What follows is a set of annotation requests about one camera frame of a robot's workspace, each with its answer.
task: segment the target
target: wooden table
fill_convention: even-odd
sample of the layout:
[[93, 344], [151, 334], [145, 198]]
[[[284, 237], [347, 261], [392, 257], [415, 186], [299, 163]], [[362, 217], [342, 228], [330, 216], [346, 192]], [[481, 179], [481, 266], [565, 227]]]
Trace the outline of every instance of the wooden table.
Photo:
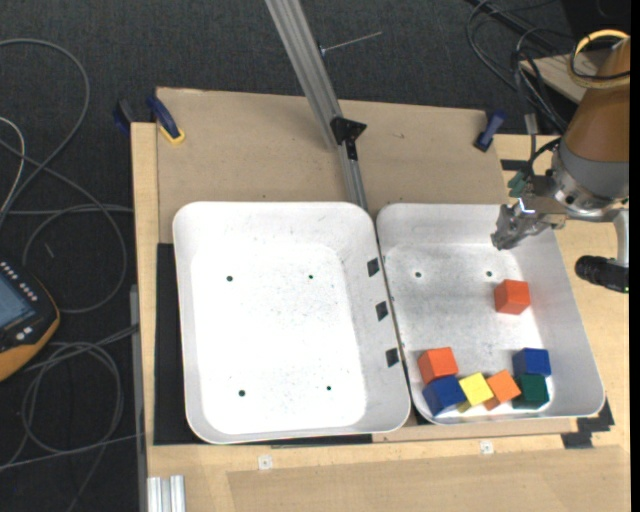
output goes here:
[[[189, 512], [630, 509], [628, 296], [572, 270], [583, 254], [615, 255], [612, 226], [570, 223], [557, 232], [616, 422], [593, 433], [593, 449], [565, 449], [560, 433], [578, 430], [567, 418], [451, 427], [410, 421], [366, 445], [155, 446], [156, 246], [171, 242], [177, 208], [198, 199], [346, 197], [338, 160], [323, 147], [304, 98], [172, 89], [158, 96], [186, 140], [173, 147], [154, 124], [132, 127], [146, 458], [149, 476], [185, 476]], [[486, 122], [481, 112], [341, 106], [369, 124], [358, 150], [373, 215], [389, 202], [499, 204], [511, 176], [499, 158], [528, 155], [524, 136], [497, 136], [488, 153], [473, 148]], [[540, 160], [541, 169], [549, 165]], [[273, 469], [258, 469], [263, 455]]]

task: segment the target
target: toy block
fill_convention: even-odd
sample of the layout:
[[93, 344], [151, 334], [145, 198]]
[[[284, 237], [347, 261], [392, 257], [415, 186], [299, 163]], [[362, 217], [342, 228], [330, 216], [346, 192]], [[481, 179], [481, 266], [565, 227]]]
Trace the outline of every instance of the toy block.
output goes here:
[[434, 416], [453, 409], [460, 402], [466, 400], [458, 379], [453, 375], [432, 380], [422, 390], [422, 396]]
[[531, 304], [529, 284], [526, 281], [505, 279], [493, 290], [496, 311], [519, 315]]
[[513, 374], [551, 375], [549, 352], [543, 348], [523, 348], [513, 355]]
[[522, 394], [516, 381], [513, 380], [513, 377], [507, 370], [499, 371], [495, 375], [488, 377], [487, 384], [494, 395], [493, 398], [490, 398], [484, 403], [488, 411]]
[[458, 411], [465, 412], [474, 405], [481, 404], [493, 397], [493, 391], [480, 372], [464, 377], [459, 381], [460, 387], [467, 398], [458, 405]]
[[418, 358], [418, 368], [425, 384], [458, 373], [458, 363], [450, 347], [431, 348]]
[[522, 394], [513, 399], [514, 409], [539, 409], [549, 401], [549, 391], [544, 375], [525, 373], [516, 377], [516, 384]]

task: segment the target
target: black mat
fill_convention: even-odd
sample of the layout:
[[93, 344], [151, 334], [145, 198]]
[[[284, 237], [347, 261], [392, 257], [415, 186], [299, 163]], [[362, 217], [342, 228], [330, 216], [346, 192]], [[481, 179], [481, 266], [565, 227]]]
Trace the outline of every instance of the black mat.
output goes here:
[[[157, 263], [153, 442], [156, 445], [203, 443], [191, 430], [185, 414], [180, 311], [176, 263], [172, 244], [158, 245]], [[344, 445], [370, 443], [371, 441], [371, 435], [364, 434], [283, 439], [251, 444]]]

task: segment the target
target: orange cube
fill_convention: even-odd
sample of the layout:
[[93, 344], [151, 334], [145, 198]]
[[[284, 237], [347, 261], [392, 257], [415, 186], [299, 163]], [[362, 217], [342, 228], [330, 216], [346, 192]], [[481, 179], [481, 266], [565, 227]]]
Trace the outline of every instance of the orange cube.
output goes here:
[[425, 384], [458, 373], [458, 363], [450, 347], [431, 348], [418, 358], [418, 368]]
[[493, 398], [490, 398], [484, 403], [488, 411], [522, 394], [518, 384], [516, 384], [516, 381], [513, 380], [513, 377], [507, 370], [502, 370], [489, 377], [487, 384], [489, 384], [494, 395]]
[[529, 284], [526, 281], [505, 279], [493, 290], [496, 311], [519, 315], [531, 304]]

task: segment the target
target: green cube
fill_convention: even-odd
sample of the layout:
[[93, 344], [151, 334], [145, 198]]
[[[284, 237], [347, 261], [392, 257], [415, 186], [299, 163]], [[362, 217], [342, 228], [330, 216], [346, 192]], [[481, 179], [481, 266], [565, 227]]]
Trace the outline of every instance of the green cube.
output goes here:
[[522, 394], [512, 400], [514, 409], [539, 409], [549, 401], [544, 375], [523, 374], [516, 377]]

